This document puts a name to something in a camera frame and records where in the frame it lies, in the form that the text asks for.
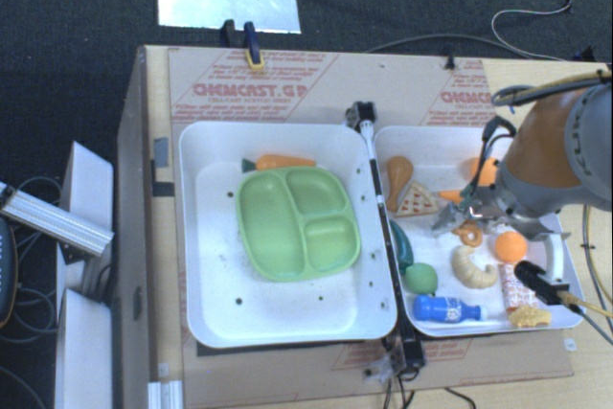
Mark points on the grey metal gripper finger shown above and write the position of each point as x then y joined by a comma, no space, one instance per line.
443,224
457,210

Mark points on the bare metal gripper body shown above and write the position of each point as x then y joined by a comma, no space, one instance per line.
491,206

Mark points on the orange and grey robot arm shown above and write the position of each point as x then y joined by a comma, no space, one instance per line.
551,148

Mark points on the small orange carrot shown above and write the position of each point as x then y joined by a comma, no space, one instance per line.
450,195

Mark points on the white plastic tray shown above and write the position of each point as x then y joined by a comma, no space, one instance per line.
431,249
287,306

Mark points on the brown pretzel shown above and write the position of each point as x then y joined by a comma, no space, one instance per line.
471,235

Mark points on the pizza slice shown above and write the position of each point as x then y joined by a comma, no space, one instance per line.
416,201

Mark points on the orange ball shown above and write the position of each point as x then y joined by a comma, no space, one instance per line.
510,246

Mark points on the dark green pepper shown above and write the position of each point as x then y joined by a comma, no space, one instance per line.
403,246

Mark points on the beige croissant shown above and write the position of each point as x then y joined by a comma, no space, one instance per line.
467,270

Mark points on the green round fruit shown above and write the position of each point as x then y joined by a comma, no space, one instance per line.
421,278

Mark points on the brown chicken drumstick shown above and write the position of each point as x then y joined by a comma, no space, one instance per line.
398,174

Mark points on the thin black and white rod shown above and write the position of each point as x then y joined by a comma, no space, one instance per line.
378,187

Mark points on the blue bottle white cap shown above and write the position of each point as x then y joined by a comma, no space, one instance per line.
440,308

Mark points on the orange and white packet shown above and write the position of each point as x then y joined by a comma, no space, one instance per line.
515,294

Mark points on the yellow biscuit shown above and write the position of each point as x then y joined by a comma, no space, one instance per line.
529,316

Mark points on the green divided plate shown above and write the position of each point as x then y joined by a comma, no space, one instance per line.
297,225

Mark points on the orange carrot with green top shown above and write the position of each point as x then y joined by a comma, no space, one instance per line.
282,161

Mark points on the brown cardboard board red print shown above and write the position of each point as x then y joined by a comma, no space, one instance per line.
297,86

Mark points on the black cylinder on white bracket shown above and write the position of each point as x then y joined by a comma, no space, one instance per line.
538,280

